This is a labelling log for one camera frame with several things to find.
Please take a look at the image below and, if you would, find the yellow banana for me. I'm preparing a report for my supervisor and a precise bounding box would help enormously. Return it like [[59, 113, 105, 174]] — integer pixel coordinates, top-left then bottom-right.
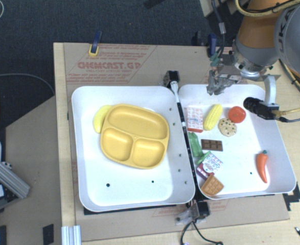
[[93, 105, 112, 134]]

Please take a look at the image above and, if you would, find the orange and white carton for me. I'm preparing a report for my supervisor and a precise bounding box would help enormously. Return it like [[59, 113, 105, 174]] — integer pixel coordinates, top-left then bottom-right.
[[184, 106, 204, 133]]

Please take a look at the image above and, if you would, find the beige chocolate chip biscuit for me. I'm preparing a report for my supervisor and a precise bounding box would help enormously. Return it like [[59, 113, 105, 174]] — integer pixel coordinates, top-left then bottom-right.
[[218, 118, 238, 137]]

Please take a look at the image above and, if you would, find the brown cardboard board red print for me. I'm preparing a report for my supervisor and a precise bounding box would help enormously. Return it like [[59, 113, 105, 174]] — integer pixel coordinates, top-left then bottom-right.
[[62, 42, 291, 241]]

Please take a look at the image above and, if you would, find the orange waffle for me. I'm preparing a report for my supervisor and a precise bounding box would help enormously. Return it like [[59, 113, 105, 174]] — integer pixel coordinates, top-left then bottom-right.
[[200, 174, 225, 197]]

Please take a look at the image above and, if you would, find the black block with thin wires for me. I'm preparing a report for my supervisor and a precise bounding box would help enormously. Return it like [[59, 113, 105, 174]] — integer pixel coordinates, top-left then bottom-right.
[[175, 201, 211, 226], [164, 70, 180, 87]]

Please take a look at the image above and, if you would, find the white plastic tray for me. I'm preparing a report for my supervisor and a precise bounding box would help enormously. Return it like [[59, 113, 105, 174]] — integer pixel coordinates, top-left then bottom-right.
[[71, 85, 196, 212], [177, 84, 297, 200]]

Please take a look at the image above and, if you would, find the colourful printed carton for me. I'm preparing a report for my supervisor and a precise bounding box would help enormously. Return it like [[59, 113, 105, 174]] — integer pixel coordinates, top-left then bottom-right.
[[196, 151, 224, 181]]

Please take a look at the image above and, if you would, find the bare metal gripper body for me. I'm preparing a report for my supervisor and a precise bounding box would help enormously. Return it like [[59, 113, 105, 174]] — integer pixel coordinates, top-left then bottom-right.
[[207, 60, 267, 85]]

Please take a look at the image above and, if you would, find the orange round fruit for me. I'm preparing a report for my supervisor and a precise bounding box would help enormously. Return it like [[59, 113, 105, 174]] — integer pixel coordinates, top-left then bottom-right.
[[228, 106, 247, 124]]

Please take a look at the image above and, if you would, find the thin black and white rod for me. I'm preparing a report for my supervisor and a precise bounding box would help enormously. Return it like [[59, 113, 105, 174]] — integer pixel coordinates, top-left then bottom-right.
[[170, 81, 199, 202]]

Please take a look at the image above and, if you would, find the yellow corn cob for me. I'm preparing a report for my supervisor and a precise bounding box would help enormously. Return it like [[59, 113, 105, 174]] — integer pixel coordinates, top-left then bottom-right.
[[203, 104, 223, 131]]

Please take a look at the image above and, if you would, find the yellow divided plate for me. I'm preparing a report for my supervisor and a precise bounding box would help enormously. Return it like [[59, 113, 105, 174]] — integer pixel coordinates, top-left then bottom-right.
[[99, 103, 170, 170]]

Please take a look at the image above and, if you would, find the black cylinder on white bracket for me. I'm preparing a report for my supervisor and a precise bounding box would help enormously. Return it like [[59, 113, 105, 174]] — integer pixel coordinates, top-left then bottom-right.
[[243, 75, 281, 120]]

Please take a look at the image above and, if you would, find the brown chocolate bar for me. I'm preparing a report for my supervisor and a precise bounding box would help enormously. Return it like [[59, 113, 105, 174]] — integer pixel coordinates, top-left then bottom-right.
[[200, 139, 223, 152]]

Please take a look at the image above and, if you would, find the green toy vegetable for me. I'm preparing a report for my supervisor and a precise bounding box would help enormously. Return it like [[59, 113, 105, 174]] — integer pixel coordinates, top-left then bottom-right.
[[188, 132, 204, 158]]

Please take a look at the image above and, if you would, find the orange carrot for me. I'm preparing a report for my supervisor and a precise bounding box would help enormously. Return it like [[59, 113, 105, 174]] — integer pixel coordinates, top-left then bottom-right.
[[256, 150, 269, 184]]

